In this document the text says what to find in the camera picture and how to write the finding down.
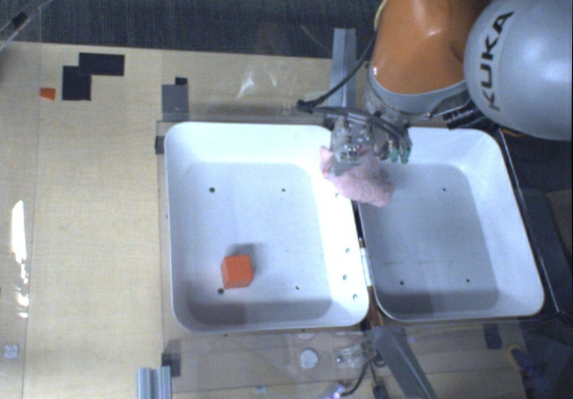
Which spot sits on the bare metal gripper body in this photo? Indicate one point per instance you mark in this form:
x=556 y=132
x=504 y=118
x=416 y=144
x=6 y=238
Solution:
x=358 y=131

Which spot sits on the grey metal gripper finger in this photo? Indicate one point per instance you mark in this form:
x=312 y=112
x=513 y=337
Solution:
x=339 y=164
x=354 y=155

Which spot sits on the pink soft cloth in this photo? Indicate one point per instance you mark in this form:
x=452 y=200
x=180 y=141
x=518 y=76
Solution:
x=367 y=184

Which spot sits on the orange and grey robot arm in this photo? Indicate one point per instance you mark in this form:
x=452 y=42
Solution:
x=421 y=39

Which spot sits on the white plastic tray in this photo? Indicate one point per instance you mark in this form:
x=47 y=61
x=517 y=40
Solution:
x=264 y=227
x=447 y=227

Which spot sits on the orange cube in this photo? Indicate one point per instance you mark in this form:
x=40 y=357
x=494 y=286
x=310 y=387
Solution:
x=237 y=272

